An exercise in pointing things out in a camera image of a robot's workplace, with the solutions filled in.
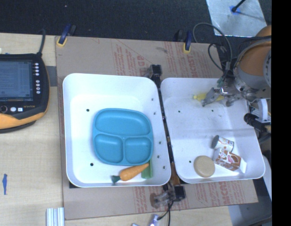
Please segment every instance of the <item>light wood table surface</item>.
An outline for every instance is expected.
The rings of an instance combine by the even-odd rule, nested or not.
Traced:
[[[55,36],[47,35],[46,65],[56,66]],[[0,33],[2,53],[37,53],[41,35]],[[47,114],[32,126],[0,134],[0,226],[45,226],[46,209],[63,207],[57,87]],[[7,194],[3,176],[7,174]],[[66,220],[66,226],[147,226],[151,213]],[[168,216],[159,226],[168,224]],[[171,211],[171,226],[231,226],[227,206]]]

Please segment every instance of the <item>beige disc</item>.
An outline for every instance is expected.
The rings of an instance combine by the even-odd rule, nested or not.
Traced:
[[[210,157],[198,156],[193,163],[194,170],[203,178],[208,178],[215,172],[215,164]]]

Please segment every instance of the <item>blue plate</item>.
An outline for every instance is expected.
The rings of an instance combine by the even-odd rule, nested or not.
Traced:
[[[93,121],[93,147],[104,163],[136,166],[148,162],[153,153],[150,120],[139,111],[107,108]]]

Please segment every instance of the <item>plush carrot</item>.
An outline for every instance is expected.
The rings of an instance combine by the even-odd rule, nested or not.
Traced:
[[[113,183],[116,183],[119,180],[128,181],[128,180],[134,178],[135,176],[137,176],[139,173],[141,173],[148,166],[149,166],[149,163],[147,162],[146,164],[123,169],[120,172],[119,176],[112,176],[112,181],[113,181]]]

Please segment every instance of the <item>green object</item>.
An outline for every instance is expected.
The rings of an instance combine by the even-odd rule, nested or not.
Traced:
[[[141,177],[145,179],[149,179],[153,177],[151,159],[149,160],[149,166],[141,172]]]
[[[121,179],[120,176],[112,176],[112,182],[113,183],[118,182],[120,179]]]

